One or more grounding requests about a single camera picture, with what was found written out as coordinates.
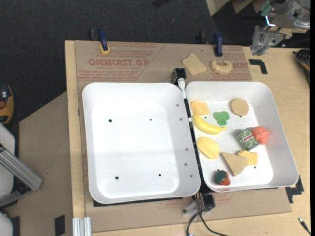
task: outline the black connector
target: black connector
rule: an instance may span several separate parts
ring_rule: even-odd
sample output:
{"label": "black connector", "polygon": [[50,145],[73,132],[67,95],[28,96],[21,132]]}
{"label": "black connector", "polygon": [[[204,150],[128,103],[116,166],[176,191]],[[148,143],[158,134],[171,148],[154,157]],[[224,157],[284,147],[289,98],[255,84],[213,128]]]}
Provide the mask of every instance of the black connector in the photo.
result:
{"label": "black connector", "polygon": [[178,85],[177,80],[179,78],[185,79],[187,77],[185,68],[174,68],[171,74],[171,83]]}
{"label": "black connector", "polygon": [[203,203],[205,209],[203,211],[210,211],[214,207],[216,207],[215,201],[211,194],[202,194]]}

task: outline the toy bread slice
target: toy bread slice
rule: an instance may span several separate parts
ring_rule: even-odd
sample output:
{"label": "toy bread slice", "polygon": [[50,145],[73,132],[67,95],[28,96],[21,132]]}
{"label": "toy bread slice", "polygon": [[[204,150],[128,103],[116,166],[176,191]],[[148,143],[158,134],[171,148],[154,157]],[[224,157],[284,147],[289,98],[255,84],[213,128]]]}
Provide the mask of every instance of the toy bread slice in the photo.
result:
{"label": "toy bread slice", "polygon": [[245,168],[248,162],[248,158],[239,155],[222,152],[222,156],[226,160],[234,176],[239,174]]}
{"label": "toy bread slice", "polygon": [[190,54],[187,58],[182,60],[182,64],[191,75],[207,71],[207,67],[199,60],[196,54]]}

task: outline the white object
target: white object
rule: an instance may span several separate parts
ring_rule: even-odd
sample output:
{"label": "white object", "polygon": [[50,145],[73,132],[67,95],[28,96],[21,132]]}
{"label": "white object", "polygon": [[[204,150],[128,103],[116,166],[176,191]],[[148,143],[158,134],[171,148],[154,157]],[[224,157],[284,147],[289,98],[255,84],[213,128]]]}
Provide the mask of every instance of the white object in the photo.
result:
{"label": "white object", "polygon": [[[207,121],[227,111],[227,130],[208,135],[194,127],[196,139],[208,136],[221,152],[243,150],[236,135],[263,126],[269,141],[255,147],[258,165],[233,176],[222,155],[212,160],[199,153],[206,185],[216,192],[294,185],[296,165],[270,89],[260,82],[191,82],[189,105],[206,102]],[[230,102],[245,100],[248,113],[233,114]],[[170,83],[91,83],[82,93],[87,140],[89,190],[104,204],[192,196],[200,188],[194,146],[180,89]],[[214,173],[226,170],[229,186],[216,185]]]}
{"label": "white object", "polygon": [[[14,154],[15,138],[2,123],[0,123],[0,143],[2,143],[8,151]],[[14,175],[0,164],[0,199],[11,193],[13,184]]]}
{"label": "white object", "polygon": [[90,217],[72,219],[73,236],[92,236],[92,223]]}
{"label": "white object", "polygon": [[192,196],[200,175],[183,97],[170,83],[82,92],[89,190],[104,204]]}
{"label": "white object", "polygon": [[13,224],[11,219],[0,212],[1,236],[13,236]]}
{"label": "white object", "polygon": [[[215,160],[199,153],[201,168],[207,186],[216,192],[239,191],[262,188],[286,187],[298,180],[297,168],[290,150],[284,129],[270,89],[261,82],[191,82],[186,86],[189,104],[192,101],[206,102],[210,110],[207,122],[217,125],[214,112],[227,111],[230,119],[227,130],[217,135],[208,135],[194,127],[196,139],[208,136],[219,146],[221,152],[237,154],[244,150],[236,135],[246,129],[257,126],[270,131],[268,143],[258,145],[251,152],[258,153],[258,164],[246,166],[237,176],[233,176],[222,155]],[[245,100],[249,111],[238,116],[231,111],[230,102],[235,98]],[[214,173],[225,170],[229,173],[229,186],[216,185]]]}

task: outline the toy lemon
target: toy lemon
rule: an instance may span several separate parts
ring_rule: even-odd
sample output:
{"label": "toy lemon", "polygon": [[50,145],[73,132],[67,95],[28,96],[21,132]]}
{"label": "toy lemon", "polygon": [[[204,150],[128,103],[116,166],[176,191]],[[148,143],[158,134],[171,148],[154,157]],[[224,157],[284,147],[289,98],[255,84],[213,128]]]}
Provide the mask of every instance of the toy lemon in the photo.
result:
{"label": "toy lemon", "polygon": [[197,139],[198,149],[210,159],[216,159],[220,154],[219,145],[209,137],[199,137]]}

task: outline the yellow toy food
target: yellow toy food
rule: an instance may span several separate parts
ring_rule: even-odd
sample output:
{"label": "yellow toy food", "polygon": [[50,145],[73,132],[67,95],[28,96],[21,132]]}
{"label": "yellow toy food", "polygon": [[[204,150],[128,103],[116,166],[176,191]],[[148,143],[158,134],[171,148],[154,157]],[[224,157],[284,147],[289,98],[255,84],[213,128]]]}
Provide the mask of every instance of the yellow toy food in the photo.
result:
{"label": "yellow toy food", "polygon": [[258,164],[258,154],[254,152],[248,152],[246,150],[242,150],[237,153],[240,156],[248,158],[247,165],[257,165]]}
{"label": "yellow toy food", "polygon": [[216,159],[220,154],[219,145],[209,137],[199,137],[197,139],[197,147],[210,159]]}
{"label": "yellow toy food", "polygon": [[202,116],[210,113],[207,103],[205,102],[193,101],[190,105],[194,115]]}
{"label": "yellow toy food", "polygon": [[192,121],[197,126],[197,128],[210,135],[216,135],[219,134],[222,130],[227,130],[227,127],[220,127],[207,123],[203,118],[198,115],[193,115]]}

